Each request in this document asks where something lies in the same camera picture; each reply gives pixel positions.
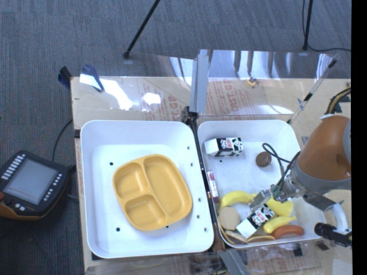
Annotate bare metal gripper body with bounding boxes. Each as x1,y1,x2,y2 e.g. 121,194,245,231
268,175,310,205

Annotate yellow banana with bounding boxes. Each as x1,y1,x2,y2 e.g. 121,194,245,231
218,190,255,213
263,215,297,235
265,197,295,218

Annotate cow print milk carton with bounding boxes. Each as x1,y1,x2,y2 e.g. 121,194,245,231
204,137,244,158
235,205,276,239

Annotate white plastic tray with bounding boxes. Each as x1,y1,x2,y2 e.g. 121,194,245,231
80,119,216,260
197,119,328,250

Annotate beige round bread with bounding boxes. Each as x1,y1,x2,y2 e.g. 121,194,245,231
218,206,242,231

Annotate yellow pizza slice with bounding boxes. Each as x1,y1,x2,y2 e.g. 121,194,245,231
247,234,276,243

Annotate brown round biscuit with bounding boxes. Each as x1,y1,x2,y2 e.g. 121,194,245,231
255,151,272,168

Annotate orange sausage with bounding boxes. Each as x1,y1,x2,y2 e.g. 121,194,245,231
270,225,305,239

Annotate tan cracker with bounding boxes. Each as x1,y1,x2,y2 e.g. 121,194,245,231
224,229,249,245

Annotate red and white packet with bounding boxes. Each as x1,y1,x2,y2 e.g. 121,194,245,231
206,170,221,203

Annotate yellow divided plate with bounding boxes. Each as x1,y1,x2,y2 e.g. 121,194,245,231
112,154,194,232

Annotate brown cardboard board red print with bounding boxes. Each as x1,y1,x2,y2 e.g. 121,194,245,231
70,77,352,275

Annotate black cylinder on white bracket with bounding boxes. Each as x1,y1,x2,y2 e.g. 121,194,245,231
314,202,352,248

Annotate black block with thin wires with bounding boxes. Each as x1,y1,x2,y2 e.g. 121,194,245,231
183,109,200,126

